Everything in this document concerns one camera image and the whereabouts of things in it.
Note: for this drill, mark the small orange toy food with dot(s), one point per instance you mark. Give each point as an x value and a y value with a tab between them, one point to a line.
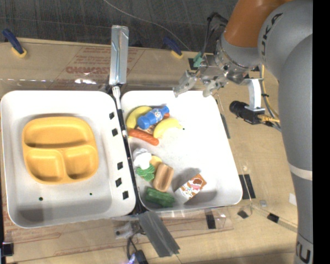
167	115

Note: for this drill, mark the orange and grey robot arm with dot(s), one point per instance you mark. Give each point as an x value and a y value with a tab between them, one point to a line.
294	65

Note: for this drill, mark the white toy cauliflower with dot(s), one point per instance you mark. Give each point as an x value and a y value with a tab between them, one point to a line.
141	158

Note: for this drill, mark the dark green toy vegetable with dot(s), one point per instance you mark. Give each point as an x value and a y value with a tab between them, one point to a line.
159	197

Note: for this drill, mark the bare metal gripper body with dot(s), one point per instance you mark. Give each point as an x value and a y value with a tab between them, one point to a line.
218	70

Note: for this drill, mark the brown and white carton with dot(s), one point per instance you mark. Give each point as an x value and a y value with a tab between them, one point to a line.
192	188

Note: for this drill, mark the orange sausage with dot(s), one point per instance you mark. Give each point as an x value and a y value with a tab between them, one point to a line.
143	136

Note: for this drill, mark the yellow divided plate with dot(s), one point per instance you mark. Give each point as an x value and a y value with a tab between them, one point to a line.
59	136

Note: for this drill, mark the black cylinder on white bracket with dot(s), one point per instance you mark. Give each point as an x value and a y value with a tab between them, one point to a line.
248	113

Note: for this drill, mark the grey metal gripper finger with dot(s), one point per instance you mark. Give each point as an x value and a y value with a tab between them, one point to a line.
212	87
188	81

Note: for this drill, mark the blue plastic bottle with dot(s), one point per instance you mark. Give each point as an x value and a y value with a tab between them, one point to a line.
151	117

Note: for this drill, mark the white plastic tray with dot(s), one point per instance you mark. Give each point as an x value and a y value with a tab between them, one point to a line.
57	202
200	147

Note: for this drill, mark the small yellow toy food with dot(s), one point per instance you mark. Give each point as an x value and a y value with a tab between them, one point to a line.
156	161

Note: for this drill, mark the tan hot dog bun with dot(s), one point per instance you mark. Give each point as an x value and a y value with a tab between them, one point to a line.
163	177

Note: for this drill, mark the yellow banana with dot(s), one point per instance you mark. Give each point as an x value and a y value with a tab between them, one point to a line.
165	126
133	115

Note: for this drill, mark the green broccoli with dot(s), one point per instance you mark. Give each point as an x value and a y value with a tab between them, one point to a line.
146	173

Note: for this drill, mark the brown cardboard board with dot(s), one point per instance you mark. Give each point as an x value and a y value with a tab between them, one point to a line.
57	65

